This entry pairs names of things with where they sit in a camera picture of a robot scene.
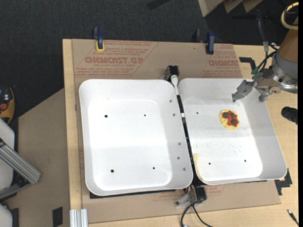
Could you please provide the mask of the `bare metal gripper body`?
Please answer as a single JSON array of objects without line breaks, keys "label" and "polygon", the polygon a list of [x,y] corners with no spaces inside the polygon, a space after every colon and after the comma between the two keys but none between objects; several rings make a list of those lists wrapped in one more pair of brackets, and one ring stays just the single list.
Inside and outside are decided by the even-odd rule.
[{"label": "bare metal gripper body", "polygon": [[264,69],[261,75],[254,81],[256,88],[278,88],[289,93],[298,93],[298,71],[297,68],[280,68],[272,65]]}]

